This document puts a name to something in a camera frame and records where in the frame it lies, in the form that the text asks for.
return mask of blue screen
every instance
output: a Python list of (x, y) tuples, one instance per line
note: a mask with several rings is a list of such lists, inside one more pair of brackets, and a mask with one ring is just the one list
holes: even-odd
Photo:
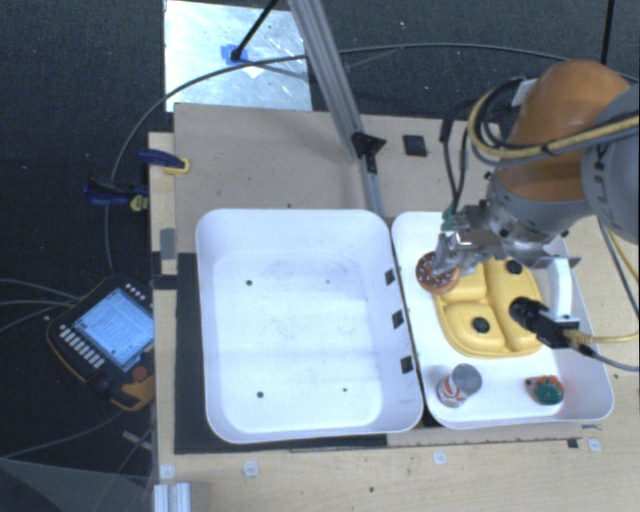
[(134, 365), (140, 351), (153, 340), (152, 316), (119, 288), (73, 326), (123, 371)]

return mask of brown round object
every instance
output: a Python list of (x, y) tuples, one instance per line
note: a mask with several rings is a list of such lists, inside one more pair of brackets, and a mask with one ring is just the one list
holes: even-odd
[(455, 287), (460, 279), (460, 267), (456, 267), (442, 275), (435, 276), (431, 273), (431, 262), (436, 257), (435, 252), (425, 254), (416, 265), (416, 279), (429, 293), (443, 295)]

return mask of black connector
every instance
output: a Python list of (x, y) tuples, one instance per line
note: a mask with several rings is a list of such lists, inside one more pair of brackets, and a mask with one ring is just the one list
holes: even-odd
[(549, 308), (544, 304), (526, 297), (518, 297), (509, 306), (511, 318), (533, 332), (542, 343), (553, 349), (569, 348), (571, 340), (564, 335), (564, 331), (578, 329), (580, 323), (571, 320), (558, 322), (545, 315), (547, 311)]

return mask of black bracket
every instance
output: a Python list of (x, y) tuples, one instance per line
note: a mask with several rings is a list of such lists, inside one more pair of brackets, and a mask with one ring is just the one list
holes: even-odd
[(363, 156), (365, 157), (367, 162), (367, 171), (370, 174), (378, 174), (376, 154), (380, 149), (382, 149), (382, 146), (384, 146), (387, 141), (373, 137), (372, 135), (367, 135), (366, 133), (355, 132), (351, 136), (351, 142), (353, 143), (353, 148), (356, 150), (358, 158), (362, 158)]

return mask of yellow cable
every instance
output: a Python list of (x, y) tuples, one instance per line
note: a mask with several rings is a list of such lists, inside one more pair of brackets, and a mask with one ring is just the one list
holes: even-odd
[(563, 334), (576, 345), (590, 345), (592, 343), (626, 343), (638, 339), (638, 331), (624, 336), (593, 336), (586, 332), (567, 329)]
[(620, 246), (620, 241), (618, 240), (618, 237), (616, 237), (610, 231), (608, 233), (609, 233), (609, 238), (611, 239), (611, 243), (616, 248), (616, 251), (618, 251), (618, 255), (620, 256), (620, 259), (624, 263), (625, 267), (627, 267), (627, 270), (633, 276), (633, 278), (636, 280), (636, 283), (637, 283), (638, 282), (638, 271), (633, 268), (633, 265), (631, 265), (631, 262), (629, 261), (629, 257), (622, 250), (622, 247)]
[(468, 133), (469, 133), (469, 139), (471, 140), (473, 145), (477, 147), (480, 151), (488, 155), (495, 156), (496, 158), (500, 158), (502, 160), (517, 160), (520, 158), (537, 156), (541, 153), (544, 153), (545, 149), (546, 149), (546, 152), (554, 153), (568, 146), (572, 146), (574, 144), (578, 144), (581, 142), (588, 142), (590, 140), (594, 140), (605, 135), (612, 135), (619, 131), (626, 130), (628, 128), (633, 128), (634, 126), (638, 126), (640, 124), (640, 116), (634, 116), (628, 119), (623, 119), (622, 121), (617, 121), (615, 123), (607, 124), (605, 126), (592, 128), (582, 133), (569, 135), (562, 139), (549, 142), (546, 145), (541, 144), (541, 145), (531, 146), (531, 147), (522, 148), (522, 149), (493, 148), (491, 146), (487, 146), (484, 142), (482, 142), (480, 138), (476, 135), (474, 130), (474, 126), (478, 118), (478, 113), (480, 112), (480, 109), (484, 106), (484, 103), (486, 102), (487, 98), (492, 93), (493, 91), (487, 92), (473, 106), (473, 109), (471, 110), (471, 114), (469, 114)]

